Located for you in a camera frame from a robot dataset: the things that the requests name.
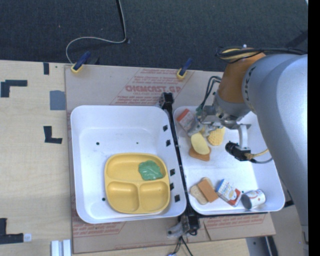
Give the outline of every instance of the table surface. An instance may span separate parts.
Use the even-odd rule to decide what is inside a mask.
[[[50,255],[51,241],[72,241],[67,114],[50,110],[50,91],[65,91],[63,63],[0,60],[0,81],[27,80],[0,97],[0,218],[7,234],[31,234],[32,241],[0,245],[2,255]],[[44,126],[61,144],[45,143]],[[188,244],[194,255],[249,256],[246,239]],[[85,253],[92,256],[166,256],[174,245]],[[189,255],[181,246],[178,256]]]

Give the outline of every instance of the robotic arm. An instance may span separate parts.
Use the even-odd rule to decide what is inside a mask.
[[[198,118],[203,124],[218,118],[223,126],[239,129],[237,122],[242,117],[250,111],[256,114],[278,174],[296,206],[304,252],[309,255],[308,55],[290,52],[266,56],[262,50],[247,48],[228,49],[223,54],[232,56],[233,51],[237,59],[229,61],[213,105],[203,105]],[[230,153],[233,147],[238,153],[245,152],[234,143],[226,150]]]

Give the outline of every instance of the white cable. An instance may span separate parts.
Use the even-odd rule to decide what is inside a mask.
[[[68,49],[69,49],[69,46],[71,44],[73,44],[74,42],[78,41],[78,40],[82,40],[82,39],[94,39],[94,40],[100,40],[100,41],[104,41],[104,42],[107,42],[107,43],[111,43],[111,44],[122,44],[124,43],[126,40],[127,40],[127,28],[126,28],[126,22],[125,22],[125,17],[124,17],[124,12],[122,10],[122,5],[121,5],[121,2],[120,0],[118,0],[119,2],[119,7],[120,7],[120,12],[121,12],[121,18],[122,18],[122,24],[123,24],[123,33],[124,33],[124,39],[122,41],[111,41],[111,40],[107,40],[107,39],[103,39],[103,38],[100,38],[100,37],[95,37],[95,36],[82,36],[82,37],[78,37],[74,40],[72,40],[71,42],[68,43],[68,45],[66,46],[65,48],[65,55],[68,59],[68,61],[73,64],[73,62],[71,61],[69,55],[68,55]]]

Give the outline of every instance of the black tape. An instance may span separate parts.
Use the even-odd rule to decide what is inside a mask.
[[[49,71],[49,63],[44,62],[43,63],[43,74],[44,75],[49,75],[50,71]]]
[[[7,227],[7,219],[0,218],[0,245],[4,244],[16,244],[16,243],[23,243],[24,242],[24,234],[7,234],[6,233]]]
[[[55,144],[61,144],[62,138],[52,138],[52,126],[44,126],[44,136],[45,136],[45,143],[55,143]]]
[[[10,86],[26,87],[28,86],[28,80],[5,80],[5,82],[1,82],[1,98],[9,98]]]
[[[66,95],[64,91],[50,91],[50,110],[66,110]]]

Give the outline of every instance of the blue clamp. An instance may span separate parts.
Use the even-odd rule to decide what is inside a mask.
[[[89,59],[90,55],[90,51],[87,51],[84,55],[82,55],[81,58],[71,67],[71,71],[75,74],[79,73],[84,67],[83,65]]]
[[[192,61],[193,61],[192,58],[189,58],[184,64],[184,66],[178,70],[178,72],[176,73],[176,77],[179,80],[183,80],[185,78],[187,74],[187,69],[190,67]]]

